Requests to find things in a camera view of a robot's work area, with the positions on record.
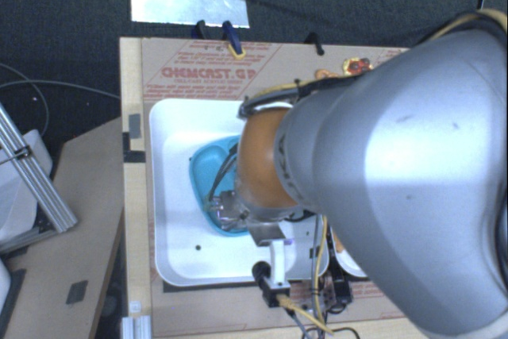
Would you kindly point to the brown toy biscuit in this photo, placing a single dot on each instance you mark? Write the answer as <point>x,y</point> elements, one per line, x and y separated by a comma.
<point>326,74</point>

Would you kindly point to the blue divided plate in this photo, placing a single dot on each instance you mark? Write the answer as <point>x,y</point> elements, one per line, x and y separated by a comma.
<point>206,166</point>

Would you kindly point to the black cylinder on white bracket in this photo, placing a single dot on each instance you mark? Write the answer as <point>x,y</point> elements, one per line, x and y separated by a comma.
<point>278,262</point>

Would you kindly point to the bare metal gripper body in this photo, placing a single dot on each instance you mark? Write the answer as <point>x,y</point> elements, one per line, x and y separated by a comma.
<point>232,208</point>

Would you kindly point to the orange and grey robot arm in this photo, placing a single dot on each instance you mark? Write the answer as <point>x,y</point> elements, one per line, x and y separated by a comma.
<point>389,170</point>

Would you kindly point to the toy pizza slice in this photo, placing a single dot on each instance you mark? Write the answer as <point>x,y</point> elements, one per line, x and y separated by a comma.
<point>357,65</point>

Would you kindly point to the brown cardboard board red print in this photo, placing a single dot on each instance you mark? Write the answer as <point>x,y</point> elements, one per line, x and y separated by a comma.
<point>190,67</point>

